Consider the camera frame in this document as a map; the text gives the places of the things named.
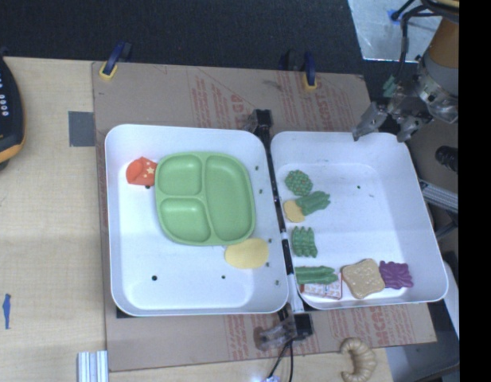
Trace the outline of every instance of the cardboard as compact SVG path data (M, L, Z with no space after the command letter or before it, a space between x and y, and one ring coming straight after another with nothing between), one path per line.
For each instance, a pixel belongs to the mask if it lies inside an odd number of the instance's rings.
M306 91L300 72L120 63L102 80L92 65L95 144L103 253L107 352L112 372L276 357L256 348L254 334L277 314L131 318L117 311L110 287L103 141L122 123L244 128L254 109L270 109L280 131L350 131L369 105L356 75L317 74ZM312 311L314 335L295 355L334 352L346 337L373 348L435 341L427 304Z

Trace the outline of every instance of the green plate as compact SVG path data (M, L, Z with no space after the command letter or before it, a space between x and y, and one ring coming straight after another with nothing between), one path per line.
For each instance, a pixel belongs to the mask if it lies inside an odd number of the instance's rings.
M251 181L236 158L212 152L171 154L157 165L158 220L174 242L236 244L255 227Z

